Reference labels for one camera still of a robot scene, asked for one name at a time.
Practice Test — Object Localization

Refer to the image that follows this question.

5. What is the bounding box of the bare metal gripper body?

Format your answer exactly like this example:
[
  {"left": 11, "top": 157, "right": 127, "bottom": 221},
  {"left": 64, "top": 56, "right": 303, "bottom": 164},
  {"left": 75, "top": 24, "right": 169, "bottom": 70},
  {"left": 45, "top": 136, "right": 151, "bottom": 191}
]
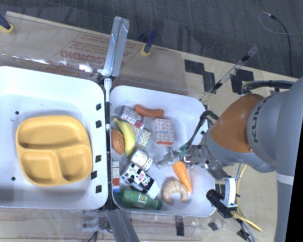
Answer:
[{"left": 185, "top": 143, "right": 235, "bottom": 183}]

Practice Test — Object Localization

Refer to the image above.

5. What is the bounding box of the orange carrot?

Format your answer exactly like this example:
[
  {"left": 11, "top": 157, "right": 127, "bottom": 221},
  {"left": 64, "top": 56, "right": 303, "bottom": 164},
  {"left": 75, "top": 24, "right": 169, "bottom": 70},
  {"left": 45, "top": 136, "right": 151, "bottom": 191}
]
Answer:
[{"left": 169, "top": 159, "right": 198, "bottom": 194}]

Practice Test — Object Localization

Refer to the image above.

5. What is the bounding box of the white and orange can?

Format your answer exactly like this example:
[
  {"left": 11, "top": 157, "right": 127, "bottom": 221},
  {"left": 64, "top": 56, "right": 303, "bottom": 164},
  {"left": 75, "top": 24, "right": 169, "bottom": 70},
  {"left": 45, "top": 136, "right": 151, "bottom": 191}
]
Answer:
[{"left": 128, "top": 148, "right": 155, "bottom": 173}]

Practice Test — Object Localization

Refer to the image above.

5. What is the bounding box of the orange and white box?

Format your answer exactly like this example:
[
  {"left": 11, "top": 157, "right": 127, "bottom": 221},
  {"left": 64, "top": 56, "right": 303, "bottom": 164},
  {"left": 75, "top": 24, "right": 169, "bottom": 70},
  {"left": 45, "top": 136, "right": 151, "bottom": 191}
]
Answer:
[{"left": 150, "top": 117, "right": 178, "bottom": 147}]

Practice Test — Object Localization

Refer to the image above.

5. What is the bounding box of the beige croissant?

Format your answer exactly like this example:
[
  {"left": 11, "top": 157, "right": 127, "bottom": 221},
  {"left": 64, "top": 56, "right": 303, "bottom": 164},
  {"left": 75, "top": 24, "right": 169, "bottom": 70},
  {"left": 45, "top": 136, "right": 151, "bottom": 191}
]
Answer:
[{"left": 159, "top": 175, "right": 193, "bottom": 207}]

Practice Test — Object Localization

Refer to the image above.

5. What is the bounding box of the yellow patterned packet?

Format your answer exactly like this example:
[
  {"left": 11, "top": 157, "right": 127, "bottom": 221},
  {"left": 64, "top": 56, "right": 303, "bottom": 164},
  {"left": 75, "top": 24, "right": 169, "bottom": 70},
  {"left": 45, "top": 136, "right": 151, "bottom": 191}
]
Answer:
[{"left": 129, "top": 125, "right": 153, "bottom": 151}]

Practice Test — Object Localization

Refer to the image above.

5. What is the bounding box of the cow print carton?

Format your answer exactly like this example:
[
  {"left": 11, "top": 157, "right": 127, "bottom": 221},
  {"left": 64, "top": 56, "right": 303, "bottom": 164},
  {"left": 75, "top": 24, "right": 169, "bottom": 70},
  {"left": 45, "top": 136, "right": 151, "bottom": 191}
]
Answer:
[{"left": 116, "top": 161, "right": 163, "bottom": 201}]

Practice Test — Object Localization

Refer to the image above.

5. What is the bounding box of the yellow banana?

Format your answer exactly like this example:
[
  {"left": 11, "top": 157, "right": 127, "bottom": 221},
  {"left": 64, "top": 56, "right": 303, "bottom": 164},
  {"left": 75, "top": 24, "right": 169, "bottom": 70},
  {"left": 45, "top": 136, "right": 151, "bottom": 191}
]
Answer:
[{"left": 108, "top": 117, "right": 140, "bottom": 157}]

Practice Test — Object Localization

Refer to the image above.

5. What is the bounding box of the green bottle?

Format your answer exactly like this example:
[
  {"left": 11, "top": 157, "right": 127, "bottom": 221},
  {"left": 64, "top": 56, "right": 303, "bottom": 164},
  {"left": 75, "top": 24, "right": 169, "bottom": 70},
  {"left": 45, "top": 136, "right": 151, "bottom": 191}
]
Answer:
[{"left": 112, "top": 187, "right": 165, "bottom": 213}]

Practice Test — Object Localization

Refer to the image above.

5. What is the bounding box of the orange sausage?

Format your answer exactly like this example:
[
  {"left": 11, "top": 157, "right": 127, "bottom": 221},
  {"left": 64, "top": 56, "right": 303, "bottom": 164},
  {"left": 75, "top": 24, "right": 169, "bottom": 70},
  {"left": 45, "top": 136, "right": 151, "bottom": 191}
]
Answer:
[{"left": 133, "top": 103, "right": 166, "bottom": 120}]

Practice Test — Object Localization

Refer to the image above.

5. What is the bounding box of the white plastic tray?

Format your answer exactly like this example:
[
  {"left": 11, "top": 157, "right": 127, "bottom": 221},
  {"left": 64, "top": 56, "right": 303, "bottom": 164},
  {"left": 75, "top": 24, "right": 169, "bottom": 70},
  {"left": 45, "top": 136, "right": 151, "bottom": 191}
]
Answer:
[
  {"left": 93, "top": 83, "right": 233, "bottom": 225},
  {"left": 0, "top": 65, "right": 126, "bottom": 223}
]

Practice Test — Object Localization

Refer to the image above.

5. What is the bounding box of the brown bread bun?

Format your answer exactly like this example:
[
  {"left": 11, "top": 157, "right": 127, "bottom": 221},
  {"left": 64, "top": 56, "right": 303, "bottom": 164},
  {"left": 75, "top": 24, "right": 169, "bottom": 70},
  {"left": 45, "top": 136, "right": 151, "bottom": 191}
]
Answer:
[{"left": 107, "top": 128, "right": 129, "bottom": 156}]

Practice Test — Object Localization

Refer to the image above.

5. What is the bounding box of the small orange and white carton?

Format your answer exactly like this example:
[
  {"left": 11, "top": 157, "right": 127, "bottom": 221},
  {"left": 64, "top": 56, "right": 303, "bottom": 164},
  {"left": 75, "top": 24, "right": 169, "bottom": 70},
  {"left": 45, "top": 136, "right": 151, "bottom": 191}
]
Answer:
[{"left": 107, "top": 160, "right": 126, "bottom": 195}]

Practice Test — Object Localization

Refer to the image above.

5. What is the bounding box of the red and white carton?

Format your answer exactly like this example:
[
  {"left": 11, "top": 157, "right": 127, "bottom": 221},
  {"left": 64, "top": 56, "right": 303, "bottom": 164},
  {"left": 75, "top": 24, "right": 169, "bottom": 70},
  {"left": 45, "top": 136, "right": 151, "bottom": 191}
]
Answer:
[{"left": 118, "top": 104, "right": 148, "bottom": 130}]

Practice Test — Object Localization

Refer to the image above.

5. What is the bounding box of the yellow divided plate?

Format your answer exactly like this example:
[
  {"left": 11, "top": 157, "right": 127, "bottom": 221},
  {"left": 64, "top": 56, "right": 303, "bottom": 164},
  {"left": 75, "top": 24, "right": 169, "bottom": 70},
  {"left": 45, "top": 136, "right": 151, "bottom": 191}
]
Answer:
[{"left": 8, "top": 108, "right": 101, "bottom": 194}]

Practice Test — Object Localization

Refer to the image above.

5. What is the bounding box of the brown cardboard board red print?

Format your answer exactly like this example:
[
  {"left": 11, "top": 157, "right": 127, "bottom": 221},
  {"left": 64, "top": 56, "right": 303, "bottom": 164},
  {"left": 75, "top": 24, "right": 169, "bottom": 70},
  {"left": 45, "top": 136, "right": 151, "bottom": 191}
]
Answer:
[{"left": 0, "top": 9, "right": 233, "bottom": 242}]

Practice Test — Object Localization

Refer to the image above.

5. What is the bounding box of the black cylinder on white bracket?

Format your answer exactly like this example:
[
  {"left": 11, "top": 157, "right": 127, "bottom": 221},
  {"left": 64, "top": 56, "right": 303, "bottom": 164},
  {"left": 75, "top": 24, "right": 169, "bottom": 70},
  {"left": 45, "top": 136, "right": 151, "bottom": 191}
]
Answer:
[{"left": 203, "top": 174, "right": 243, "bottom": 220}]

